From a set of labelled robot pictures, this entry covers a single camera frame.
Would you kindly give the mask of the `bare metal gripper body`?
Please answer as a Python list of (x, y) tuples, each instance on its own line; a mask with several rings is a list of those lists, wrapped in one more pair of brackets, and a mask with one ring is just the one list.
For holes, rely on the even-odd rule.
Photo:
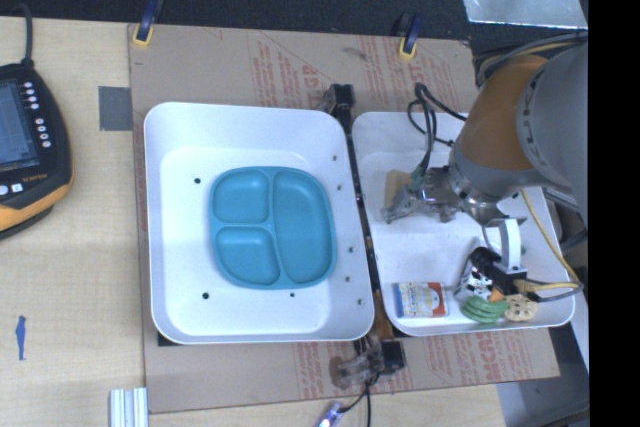
[(455, 205), (481, 226), (507, 218), (498, 207), (525, 185), (526, 171), (481, 165), (416, 167), (416, 197), (437, 212), (439, 205)]

